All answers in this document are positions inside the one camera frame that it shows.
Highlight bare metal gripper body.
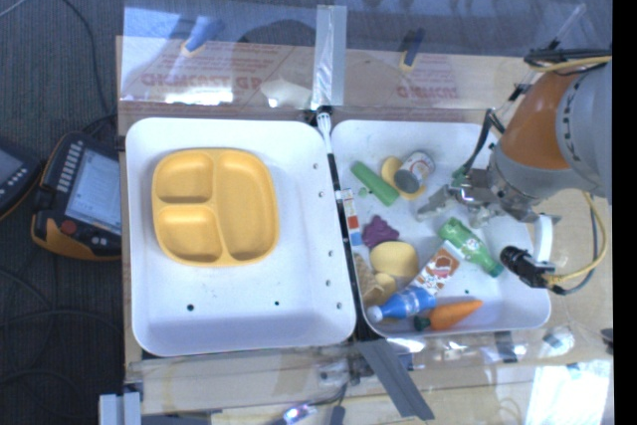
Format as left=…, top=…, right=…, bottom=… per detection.
left=449, top=167, right=543, bottom=224

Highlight green bottle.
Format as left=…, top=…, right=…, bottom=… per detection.
left=437, top=216, right=506, bottom=279

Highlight small white and red can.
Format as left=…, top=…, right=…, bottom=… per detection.
left=393, top=149, right=437, bottom=195

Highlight purple grapes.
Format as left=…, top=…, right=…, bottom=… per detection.
left=360, top=214, right=401, bottom=251

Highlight orange and white carton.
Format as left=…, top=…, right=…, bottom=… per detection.
left=407, top=240, right=462, bottom=298

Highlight yellow bread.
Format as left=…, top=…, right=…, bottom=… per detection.
left=368, top=239, right=420, bottom=279

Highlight white red and blue carton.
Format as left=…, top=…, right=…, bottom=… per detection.
left=335, top=187, right=365, bottom=248

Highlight white plastic tray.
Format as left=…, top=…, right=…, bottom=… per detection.
left=328, top=118, right=553, bottom=339
left=123, top=115, right=358, bottom=358

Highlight small yellow lump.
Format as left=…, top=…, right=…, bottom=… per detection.
left=373, top=271, right=398, bottom=295

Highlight tan waffle cone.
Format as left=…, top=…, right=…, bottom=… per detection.
left=352, top=252, right=387, bottom=308

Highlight orange carrot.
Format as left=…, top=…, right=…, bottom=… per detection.
left=413, top=299, right=485, bottom=332

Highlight blue and white bottle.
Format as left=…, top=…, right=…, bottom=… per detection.
left=365, top=286, right=439, bottom=324

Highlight brown cardboard board red print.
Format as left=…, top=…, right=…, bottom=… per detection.
left=114, top=34, right=614, bottom=416

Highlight yellow divided plate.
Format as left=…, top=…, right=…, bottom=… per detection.
left=150, top=146, right=281, bottom=269

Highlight black cylinder on white bracket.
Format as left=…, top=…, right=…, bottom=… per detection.
left=499, top=212, right=557, bottom=290

